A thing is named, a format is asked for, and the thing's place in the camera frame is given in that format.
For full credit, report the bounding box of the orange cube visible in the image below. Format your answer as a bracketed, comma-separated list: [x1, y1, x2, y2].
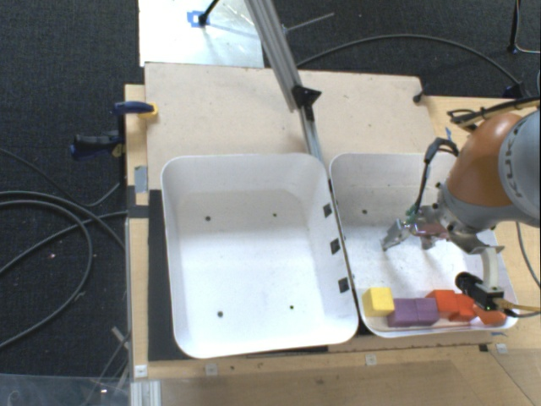
[472, 304, 508, 326]
[446, 294, 478, 323]
[425, 289, 458, 313]

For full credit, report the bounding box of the purple cube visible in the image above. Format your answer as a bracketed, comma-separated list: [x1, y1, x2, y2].
[414, 297, 441, 326]
[385, 298, 420, 328]

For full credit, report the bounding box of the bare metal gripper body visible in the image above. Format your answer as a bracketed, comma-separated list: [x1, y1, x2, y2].
[406, 204, 452, 243]

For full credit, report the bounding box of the pale wood board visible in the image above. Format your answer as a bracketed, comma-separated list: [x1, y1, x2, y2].
[143, 61, 440, 194]

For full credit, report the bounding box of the yellow cube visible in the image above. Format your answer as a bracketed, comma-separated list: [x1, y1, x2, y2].
[361, 287, 396, 318]

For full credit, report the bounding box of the white plastic tray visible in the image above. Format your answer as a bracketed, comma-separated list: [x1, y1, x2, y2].
[328, 152, 521, 339]
[160, 152, 361, 360]

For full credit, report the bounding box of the black cylinder on white bracket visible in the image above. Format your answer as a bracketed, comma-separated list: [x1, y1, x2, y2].
[454, 245, 506, 312]

